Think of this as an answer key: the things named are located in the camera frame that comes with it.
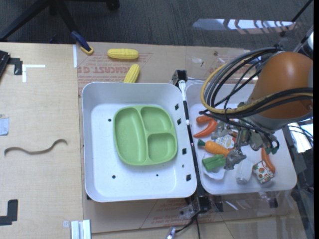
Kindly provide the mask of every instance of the green divided plate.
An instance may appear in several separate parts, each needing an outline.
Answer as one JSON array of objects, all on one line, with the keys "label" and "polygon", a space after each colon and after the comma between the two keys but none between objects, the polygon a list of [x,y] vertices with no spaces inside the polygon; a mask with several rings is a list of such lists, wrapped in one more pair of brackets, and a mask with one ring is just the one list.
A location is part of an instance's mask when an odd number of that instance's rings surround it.
[{"label": "green divided plate", "polygon": [[174,124],[157,106],[129,106],[113,119],[113,134],[120,159],[129,165],[167,162],[177,153]]}]

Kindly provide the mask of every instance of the wooden table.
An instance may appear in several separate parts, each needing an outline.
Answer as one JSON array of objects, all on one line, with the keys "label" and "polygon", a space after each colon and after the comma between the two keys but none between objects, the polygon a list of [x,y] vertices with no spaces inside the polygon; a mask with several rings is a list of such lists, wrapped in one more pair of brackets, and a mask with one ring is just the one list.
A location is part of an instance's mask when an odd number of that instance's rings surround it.
[{"label": "wooden table", "polygon": [[[27,68],[26,82],[8,65],[0,79],[0,115],[9,118],[9,133],[0,136],[0,216],[9,200],[18,199],[17,221],[0,226],[2,239],[68,239],[65,221],[83,220],[80,122],[77,69],[73,45],[0,43],[0,50],[20,58]],[[29,151],[49,148],[44,154]],[[162,239],[168,228],[93,234],[95,239]],[[201,238],[307,238],[298,209],[288,215],[200,224]],[[197,238],[192,225],[176,238]]]}]

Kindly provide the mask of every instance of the carrot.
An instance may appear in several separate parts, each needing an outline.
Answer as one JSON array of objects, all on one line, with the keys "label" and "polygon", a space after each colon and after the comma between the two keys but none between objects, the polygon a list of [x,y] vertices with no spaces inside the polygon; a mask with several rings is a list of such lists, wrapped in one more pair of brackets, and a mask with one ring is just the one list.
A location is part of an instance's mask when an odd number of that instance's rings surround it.
[{"label": "carrot", "polygon": [[200,138],[200,137],[205,137],[205,136],[208,136],[210,133],[212,133],[213,131],[215,131],[216,127],[217,127],[217,121],[216,120],[211,120],[209,123],[208,123],[208,126],[207,128],[205,128],[203,131],[201,132],[198,132],[196,134],[194,134],[194,137],[195,138]]},{"label": "carrot", "polygon": [[229,153],[228,149],[211,140],[204,142],[203,140],[199,139],[197,145],[199,147],[204,147],[207,152],[212,154],[223,154],[226,157]]},{"label": "carrot", "polygon": [[261,159],[265,161],[267,167],[272,173],[275,173],[276,169],[272,162],[270,161],[269,155],[267,154],[265,148],[261,148]]},{"label": "carrot", "polygon": [[199,123],[199,124],[208,122],[208,121],[210,121],[210,120],[213,120],[213,118],[210,117],[210,116],[206,116],[206,115],[198,116],[198,117],[196,118],[196,122]]}]

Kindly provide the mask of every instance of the yellow corn cob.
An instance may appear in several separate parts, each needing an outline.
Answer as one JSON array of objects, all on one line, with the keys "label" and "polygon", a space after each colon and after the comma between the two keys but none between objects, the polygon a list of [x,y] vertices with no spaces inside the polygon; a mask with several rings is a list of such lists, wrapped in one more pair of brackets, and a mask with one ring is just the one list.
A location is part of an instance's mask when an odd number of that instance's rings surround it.
[{"label": "yellow corn cob", "polygon": [[136,59],[139,57],[139,52],[133,49],[109,49],[107,54],[110,58],[119,59]]},{"label": "yellow corn cob", "polygon": [[135,82],[140,73],[140,66],[138,64],[134,64],[130,67],[127,72],[125,79],[123,82]]}]

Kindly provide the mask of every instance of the gray carpet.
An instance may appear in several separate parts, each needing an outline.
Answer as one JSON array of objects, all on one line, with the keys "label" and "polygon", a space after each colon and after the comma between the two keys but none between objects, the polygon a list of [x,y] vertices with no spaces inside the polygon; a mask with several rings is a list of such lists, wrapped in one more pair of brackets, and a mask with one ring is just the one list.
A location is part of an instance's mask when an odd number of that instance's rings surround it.
[{"label": "gray carpet", "polygon": [[[4,30],[36,0],[0,0]],[[256,49],[281,43],[293,50],[313,25],[314,2],[298,17],[297,27],[285,36],[278,32],[243,34],[237,30],[203,30],[193,27],[199,19],[245,19],[291,21],[308,0],[120,0],[120,8],[109,11],[105,3],[68,1],[82,36],[87,41],[243,47]],[[54,36],[74,43],[59,15],[48,9],[7,38],[10,42],[48,43]]]}]

